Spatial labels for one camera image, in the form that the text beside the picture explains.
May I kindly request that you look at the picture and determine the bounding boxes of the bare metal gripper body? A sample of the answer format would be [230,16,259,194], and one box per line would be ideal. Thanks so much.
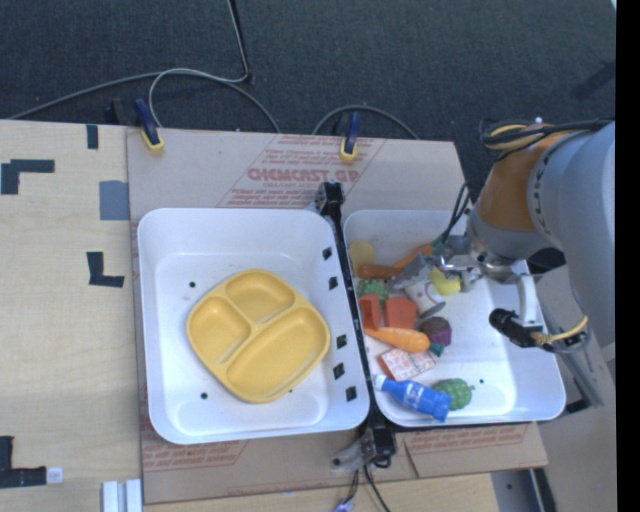
[435,234,522,287]

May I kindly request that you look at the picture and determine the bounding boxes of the thin orange stick toy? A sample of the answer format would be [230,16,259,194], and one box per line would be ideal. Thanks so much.
[392,243,434,271]

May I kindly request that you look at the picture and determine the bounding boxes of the bright yellow toy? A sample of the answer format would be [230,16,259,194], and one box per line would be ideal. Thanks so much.
[428,267,462,297]

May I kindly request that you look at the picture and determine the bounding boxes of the white cup with red print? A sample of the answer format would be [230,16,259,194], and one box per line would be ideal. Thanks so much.
[403,278,447,318]

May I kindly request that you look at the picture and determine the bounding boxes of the small orange carrot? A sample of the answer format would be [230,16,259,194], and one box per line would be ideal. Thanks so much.
[356,263,402,281]

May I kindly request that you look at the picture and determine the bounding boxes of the orange cube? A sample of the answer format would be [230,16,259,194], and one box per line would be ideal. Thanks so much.
[383,296,419,330]

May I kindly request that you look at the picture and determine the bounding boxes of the green broccoli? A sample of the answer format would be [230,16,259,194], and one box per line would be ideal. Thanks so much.
[356,278,391,304]

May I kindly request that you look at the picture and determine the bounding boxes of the pale yellow rounded toy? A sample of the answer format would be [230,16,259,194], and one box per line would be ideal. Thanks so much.
[348,240,376,274]

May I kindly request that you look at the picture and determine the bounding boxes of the orange hollow block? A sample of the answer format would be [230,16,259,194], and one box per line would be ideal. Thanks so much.
[357,293,384,332]

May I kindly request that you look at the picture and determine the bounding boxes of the purple round toy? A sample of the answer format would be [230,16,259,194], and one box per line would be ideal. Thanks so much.
[418,316,453,358]

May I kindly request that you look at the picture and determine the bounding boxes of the large orange carrot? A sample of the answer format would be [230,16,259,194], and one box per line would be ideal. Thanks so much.
[363,326,432,355]

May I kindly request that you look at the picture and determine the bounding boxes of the thin black and white rod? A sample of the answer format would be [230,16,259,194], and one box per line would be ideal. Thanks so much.
[327,209,384,434]

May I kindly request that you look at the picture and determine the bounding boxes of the orange biscuit packet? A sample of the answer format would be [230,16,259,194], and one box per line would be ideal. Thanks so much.
[376,348,438,383]

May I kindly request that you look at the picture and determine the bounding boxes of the white plastic tray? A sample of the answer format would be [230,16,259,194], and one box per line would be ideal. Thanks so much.
[342,208,568,428]
[137,207,372,446]

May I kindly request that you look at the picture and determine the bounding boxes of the green grapes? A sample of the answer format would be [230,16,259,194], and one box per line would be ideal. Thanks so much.
[431,378,476,412]

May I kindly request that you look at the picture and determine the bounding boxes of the blue bottle with white cap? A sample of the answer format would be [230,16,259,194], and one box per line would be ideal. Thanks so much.
[373,374,453,423]

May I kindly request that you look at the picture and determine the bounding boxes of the yellow divided plate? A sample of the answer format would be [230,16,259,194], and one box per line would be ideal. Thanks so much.
[185,268,332,405]

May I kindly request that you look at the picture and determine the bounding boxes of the brown cardboard board red print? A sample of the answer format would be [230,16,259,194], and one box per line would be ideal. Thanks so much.
[125,127,550,505]

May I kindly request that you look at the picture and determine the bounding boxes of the black cylinder on white bracket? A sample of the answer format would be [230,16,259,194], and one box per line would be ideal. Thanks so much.
[488,273,552,351]

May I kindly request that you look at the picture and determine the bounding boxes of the black block with thin wires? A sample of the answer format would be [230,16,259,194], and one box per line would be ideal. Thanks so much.
[313,181,347,217]
[367,425,398,465]

